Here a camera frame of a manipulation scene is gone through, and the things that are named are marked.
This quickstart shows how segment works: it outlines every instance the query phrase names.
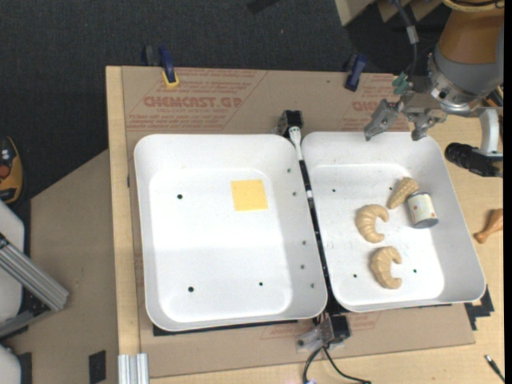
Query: yellow sticky note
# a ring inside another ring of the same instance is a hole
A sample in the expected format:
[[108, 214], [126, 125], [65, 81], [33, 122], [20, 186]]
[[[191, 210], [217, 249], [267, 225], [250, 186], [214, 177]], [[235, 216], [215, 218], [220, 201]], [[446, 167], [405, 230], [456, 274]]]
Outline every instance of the yellow sticky note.
[[269, 208], [261, 179], [231, 181], [231, 193], [235, 210], [267, 210]]

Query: tin can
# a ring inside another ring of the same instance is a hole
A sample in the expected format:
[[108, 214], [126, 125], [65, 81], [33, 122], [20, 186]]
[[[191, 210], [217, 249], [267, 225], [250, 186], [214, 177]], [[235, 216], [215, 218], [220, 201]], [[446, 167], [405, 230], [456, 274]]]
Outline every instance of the tin can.
[[432, 198], [427, 192], [418, 192], [407, 198], [410, 216], [413, 220], [413, 227], [424, 229], [432, 227], [439, 222], [434, 210]]

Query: can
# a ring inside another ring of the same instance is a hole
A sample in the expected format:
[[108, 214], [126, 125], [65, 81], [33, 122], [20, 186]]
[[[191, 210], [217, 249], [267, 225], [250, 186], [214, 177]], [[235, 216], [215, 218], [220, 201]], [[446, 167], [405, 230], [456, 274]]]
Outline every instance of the can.
[[413, 227], [424, 229], [432, 227], [439, 222], [434, 210], [432, 198], [428, 192], [417, 192], [407, 198], [410, 216], [413, 220]]

